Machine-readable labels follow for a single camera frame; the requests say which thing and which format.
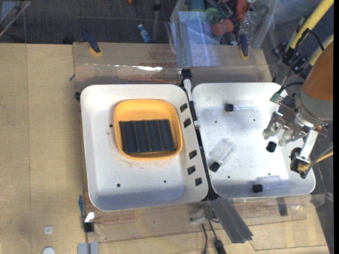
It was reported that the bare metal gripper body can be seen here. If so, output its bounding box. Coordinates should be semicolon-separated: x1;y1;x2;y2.
274;95;332;138

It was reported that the clear plastic bottle black cap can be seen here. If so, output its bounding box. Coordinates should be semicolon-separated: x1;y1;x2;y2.
265;138;286;153
252;176;290;194
224;99;259;113
208;138;238;173

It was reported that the white plastic tray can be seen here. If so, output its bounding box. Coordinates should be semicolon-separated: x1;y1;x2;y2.
79;83;210;212
190;82;317;199

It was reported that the clear plastic storage bin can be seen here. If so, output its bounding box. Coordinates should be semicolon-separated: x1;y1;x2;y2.
170;0;282;50

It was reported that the yellow rectangular bowl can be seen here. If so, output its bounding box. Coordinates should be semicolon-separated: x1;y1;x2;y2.
113;98;184;161

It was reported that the black ribbed rectangular panel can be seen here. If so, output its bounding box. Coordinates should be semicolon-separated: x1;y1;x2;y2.
118;119;177;155

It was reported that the blue bottle white cap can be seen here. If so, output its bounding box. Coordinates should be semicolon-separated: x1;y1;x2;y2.
137;23;152;43

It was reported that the black cylinder on white bracket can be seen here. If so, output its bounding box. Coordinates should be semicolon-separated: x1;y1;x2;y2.
289;129;319;179

